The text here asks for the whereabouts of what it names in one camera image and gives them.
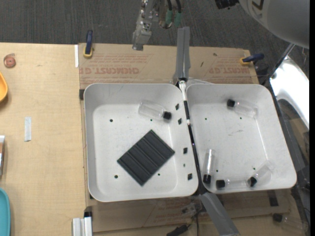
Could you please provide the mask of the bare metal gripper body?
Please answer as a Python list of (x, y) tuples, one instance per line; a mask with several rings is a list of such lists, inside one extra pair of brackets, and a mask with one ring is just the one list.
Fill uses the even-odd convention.
[(154, 22), (164, 29), (169, 29), (172, 26), (172, 18), (171, 0), (142, 0), (136, 31), (150, 31)]

